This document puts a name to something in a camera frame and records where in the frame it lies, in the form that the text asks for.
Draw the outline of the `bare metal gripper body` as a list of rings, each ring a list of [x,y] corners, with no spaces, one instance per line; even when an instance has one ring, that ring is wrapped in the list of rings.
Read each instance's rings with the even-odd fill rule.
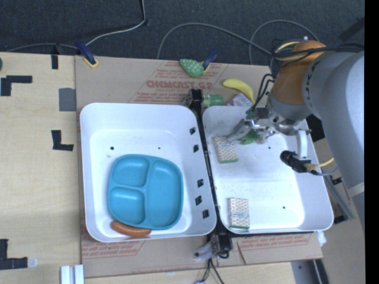
[[[295,135],[304,131],[307,135],[311,133],[309,128],[299,127],[299,120],[288,120],[265,107],[251,107],[246,111],[246,120],[253,130],[262,132],[281,133],[284,135]]]

